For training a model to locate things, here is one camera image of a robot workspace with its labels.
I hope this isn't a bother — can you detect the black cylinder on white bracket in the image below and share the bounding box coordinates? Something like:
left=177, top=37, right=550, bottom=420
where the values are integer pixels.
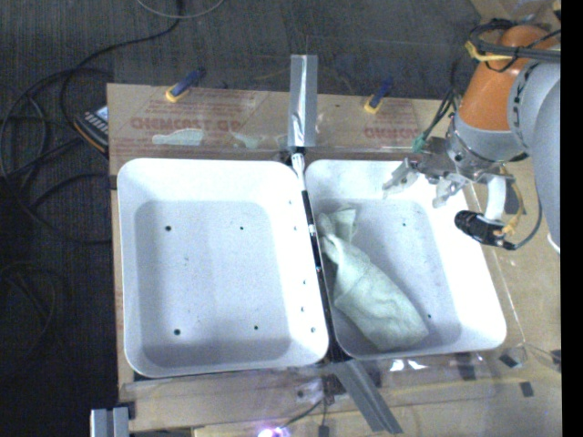
left=454, top=175, right=517, bottom=248

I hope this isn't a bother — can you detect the thin black and white rod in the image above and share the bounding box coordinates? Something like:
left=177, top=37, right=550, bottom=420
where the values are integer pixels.
left=291, top=151, right=341, bottom=362

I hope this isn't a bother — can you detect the white plastic tray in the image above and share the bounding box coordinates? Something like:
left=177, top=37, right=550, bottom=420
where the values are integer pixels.
left=116, top=158, right=331, bottom=379
left=303, top=158, right=508, bottom=362

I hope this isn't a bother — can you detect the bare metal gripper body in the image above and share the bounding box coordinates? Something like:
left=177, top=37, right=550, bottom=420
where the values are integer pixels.
left=415, top=136, right=504, bottom=185

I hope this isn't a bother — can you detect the brown cardboard board red print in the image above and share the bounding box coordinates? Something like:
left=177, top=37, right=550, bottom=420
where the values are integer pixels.
left=105, top=82, right=562, bottom=433

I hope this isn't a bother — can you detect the pale green crumpled cloth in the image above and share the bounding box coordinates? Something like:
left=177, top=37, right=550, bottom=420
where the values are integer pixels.
left=315, top=204, right=430, bottom=353

